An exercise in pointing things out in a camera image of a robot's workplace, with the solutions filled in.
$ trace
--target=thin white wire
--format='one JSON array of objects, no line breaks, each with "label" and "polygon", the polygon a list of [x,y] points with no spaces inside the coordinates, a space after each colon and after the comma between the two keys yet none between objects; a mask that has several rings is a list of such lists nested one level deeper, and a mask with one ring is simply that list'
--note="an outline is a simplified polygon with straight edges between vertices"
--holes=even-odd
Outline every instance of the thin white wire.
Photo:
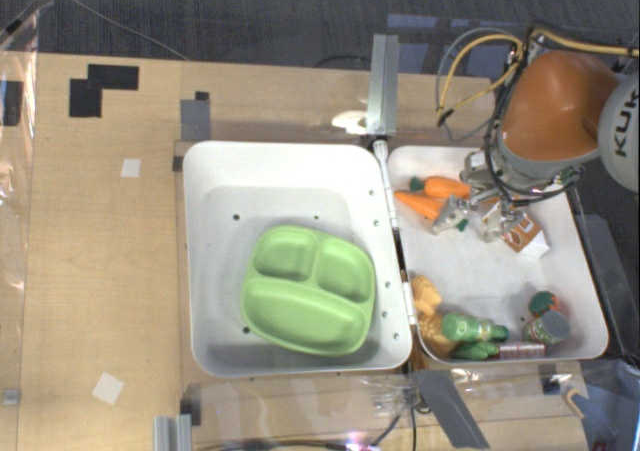
[{"label": "thin white wire", "polygon": [[149,35],[145,35],[142,32],[139,32],[137,30],[134,30],[133,28],[129,28],[129,26],[119,23],[118,21],[111,19],[110,17],[107,17],[106,15],[98,12],[97,10],[94,10],[93,8],[91,8],[90,6],[84,4],[82,1],[80,0],[71,0],[73,1],[76,5],[79,5],[80,7],[84,8],[87,12],[92,13],[93,15],[99,17],[100,19],[104,19],[105,21],[107,21],[108,23],[117,26],[118,28],[121,28],[125,31],[128,31],[129,33],[133,33],[134,35],[137,35],[138,37],[141,37],[145,40],[148,40],[150,42],[153,42],[154,44],[157,44],[158,46],[162,47],[163,49],[166,49],[167,51],[169,51],[170,53],[176,55],[178,58],[181,58],[182,60],[186,60],[189,61],[189,58],[187,58],[185,55],[183,55],[182,53],[180,53],[179,51],[176,51],[175,49],[173,49],[170,46],[167,46],[166,44],[163,44],[162,42],[160,42],[159,40],[154,39],[153,37],[150,37]]}]

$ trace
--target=metal bracket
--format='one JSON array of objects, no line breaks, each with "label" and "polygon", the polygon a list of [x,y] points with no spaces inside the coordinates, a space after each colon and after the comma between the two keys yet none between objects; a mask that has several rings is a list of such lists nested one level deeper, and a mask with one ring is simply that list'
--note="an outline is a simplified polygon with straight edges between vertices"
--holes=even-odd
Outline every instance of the metal bracket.
[{"label": "metal bracket", "polygon": [[153,451],[192,451],[191,415],[175,419],[156,417],[153,422]]},{"label": "metal bracket", "polygon": [[398,36],[374,35],[366,118],[370,136],[389,136],[396,132],[399,64]]}]

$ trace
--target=white paper piece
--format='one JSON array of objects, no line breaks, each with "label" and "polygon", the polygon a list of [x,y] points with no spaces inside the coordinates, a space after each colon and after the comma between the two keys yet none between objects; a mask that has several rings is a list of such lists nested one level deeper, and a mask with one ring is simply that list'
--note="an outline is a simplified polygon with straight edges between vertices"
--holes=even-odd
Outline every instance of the white paper piece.
[{"label": "white paper piece", "polygon": [[125,159],[122,163],[121,177],[140,177],[141,159]]},{"label": "white paper piece", "polygon": [[115,405],[123,387],[124,382],[109,373],[102,373],[92,394],[99,400],[109,403],[109,405]]}]

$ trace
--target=toy carrot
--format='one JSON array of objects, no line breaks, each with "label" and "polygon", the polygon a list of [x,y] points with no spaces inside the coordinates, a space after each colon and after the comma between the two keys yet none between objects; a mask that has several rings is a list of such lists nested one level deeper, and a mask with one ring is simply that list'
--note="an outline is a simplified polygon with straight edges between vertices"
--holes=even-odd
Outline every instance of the toy carrot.
[{"label": "toy carrot", "polygon": [[436,218],[438,218],[440,209],[444,205],[444,202],[425,197],[424,195],[418,193],[396,191],[394,195],[400,202],[406,204],[411,209],[413,209],[417,213],[420,213],[422,216],[428,218],[429,220],[435,220]]},{"label": "toy carrot", "polygon": [[471,188],[468,184],[440,176],[428,177],[424,182],[414,177],[411,179],[409,186],[412,191],[424,191],[427,197],[433,197],[435,199],[446,199],[449,198],[450,195],[455,195],[461,199],[468,199],[471,194]]}]

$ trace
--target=wooden table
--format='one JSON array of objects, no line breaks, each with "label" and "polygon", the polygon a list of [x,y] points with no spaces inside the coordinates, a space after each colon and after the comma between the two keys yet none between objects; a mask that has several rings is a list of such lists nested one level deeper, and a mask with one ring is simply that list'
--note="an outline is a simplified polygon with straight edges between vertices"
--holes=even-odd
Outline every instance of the wooden table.
[{"label": "wooden table", "polygon": [[[102,118],[70,118],[70,79],[86,79],[90,63],[139,67],[139,89],[104,90]],[[376,416],[372,391],[357,376],[251,384],[193,367],[181,346],[188,307],[179,303],[184,265],[172,170],[180,101],[197,91],[210,95],[217,139],[351,142],[331,119],[366,109],[368,79],[353,71],[40,54],[22,398],[16,440],[9,432],[0,447],[149,450],[153,418],[175,417],[185,390],[200,384],[207,424],[194,428],[197,442],[273,428],[324,438],[345,420],[368,432],[384,428],[388,419]],[[452,100],[484,86],[459,80]],[[444,142],[432,99],[433,78],[401,75],[398,125],[410,133],[398,143]],[[490,107],[489,99],[478,100],[464,118],[452,119],[454,130],[481,122]],[[139,177],[121,176],[126,159],[141,161]],[[579,375],[576,364],[558,370]],[[512,372],[520,380],[510,387],[498,370],[489,374],[496,376],[488,391],[469,394],[492,447],[584,449],[579,420],[559,397],[541,395],[537,369]],[[123,382],[113,404],[92,394],[103,373]],[[503,399],[509,389],[513,395]],[[450,449],[432,415],[418,422],[419,449]],[[410,448],[407,420],[398,428],[385,449]]]}]

